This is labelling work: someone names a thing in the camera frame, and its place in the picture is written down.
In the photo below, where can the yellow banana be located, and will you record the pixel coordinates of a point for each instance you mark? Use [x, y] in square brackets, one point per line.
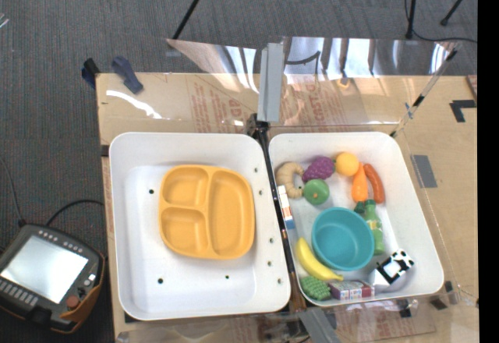
[312, 261]

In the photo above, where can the teal bowl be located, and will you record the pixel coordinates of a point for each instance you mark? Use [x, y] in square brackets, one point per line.
[341, 240]

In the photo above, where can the orange sausage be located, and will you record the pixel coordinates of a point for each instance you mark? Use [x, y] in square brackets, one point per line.
[375, 182]

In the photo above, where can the maroon small box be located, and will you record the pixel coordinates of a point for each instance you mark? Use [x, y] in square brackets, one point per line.
[351, 289]

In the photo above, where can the green apple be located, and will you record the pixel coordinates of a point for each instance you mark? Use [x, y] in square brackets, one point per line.
[316, 192]

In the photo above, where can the white orange blue packet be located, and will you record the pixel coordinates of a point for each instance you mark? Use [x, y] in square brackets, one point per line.
[285, 207]

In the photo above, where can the yellow divided plate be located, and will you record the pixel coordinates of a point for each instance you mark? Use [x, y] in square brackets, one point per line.
[230, 213]

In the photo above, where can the green bottle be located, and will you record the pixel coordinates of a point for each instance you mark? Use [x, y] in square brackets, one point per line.
[374, 226]

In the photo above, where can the thin black and white rod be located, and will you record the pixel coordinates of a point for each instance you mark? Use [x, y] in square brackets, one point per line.
[273, 181]

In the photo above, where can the yellow orange fruit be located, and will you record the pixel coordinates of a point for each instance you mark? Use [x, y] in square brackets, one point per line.
[346, 164]

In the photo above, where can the brown cardboard board red print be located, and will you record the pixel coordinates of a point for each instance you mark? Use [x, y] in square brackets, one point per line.
[440, 162]

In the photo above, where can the orange carrot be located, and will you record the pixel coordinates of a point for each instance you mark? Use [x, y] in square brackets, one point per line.
[359, 187]

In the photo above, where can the tan croissant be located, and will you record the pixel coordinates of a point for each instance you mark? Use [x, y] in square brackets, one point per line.
[287, 174]

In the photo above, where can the white plastic tray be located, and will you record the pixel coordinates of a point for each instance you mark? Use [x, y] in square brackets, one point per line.
[409, 232]
[195, 287]

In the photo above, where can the purple grapes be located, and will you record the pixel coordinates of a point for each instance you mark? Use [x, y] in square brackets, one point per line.
[319, 168]

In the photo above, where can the black and white carton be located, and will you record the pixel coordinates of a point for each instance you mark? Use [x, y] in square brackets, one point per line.
[393, 267]

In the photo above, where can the green waffle biscuit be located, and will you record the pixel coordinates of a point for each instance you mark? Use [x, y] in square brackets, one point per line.
[315, 287]

